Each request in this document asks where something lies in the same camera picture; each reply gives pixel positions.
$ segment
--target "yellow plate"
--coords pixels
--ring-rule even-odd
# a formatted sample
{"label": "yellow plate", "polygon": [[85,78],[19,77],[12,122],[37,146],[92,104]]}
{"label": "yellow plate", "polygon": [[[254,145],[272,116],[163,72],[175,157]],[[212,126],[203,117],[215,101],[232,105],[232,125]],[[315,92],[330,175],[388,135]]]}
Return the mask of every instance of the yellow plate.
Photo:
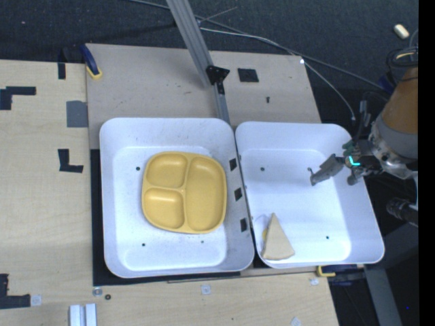
{"label": "yellow plate", "polygon": [[225,218],[225,171],[218,161],[197,153],[157,153],[143,174],[142,211],[164,230],[211,232]]}

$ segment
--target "beige triangle object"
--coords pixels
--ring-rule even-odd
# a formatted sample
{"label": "beige triangle object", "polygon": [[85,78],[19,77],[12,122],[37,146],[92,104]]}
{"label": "beige triangle object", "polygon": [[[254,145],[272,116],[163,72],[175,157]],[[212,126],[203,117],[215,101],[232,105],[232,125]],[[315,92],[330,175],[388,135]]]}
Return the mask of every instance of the beige triangle object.
{"label": "beige triangle object", "polygon": [[276,214],[273,213],[267,227],[262,257],[264,259],[279,260],[293,255],[293,247],[279,224]]}

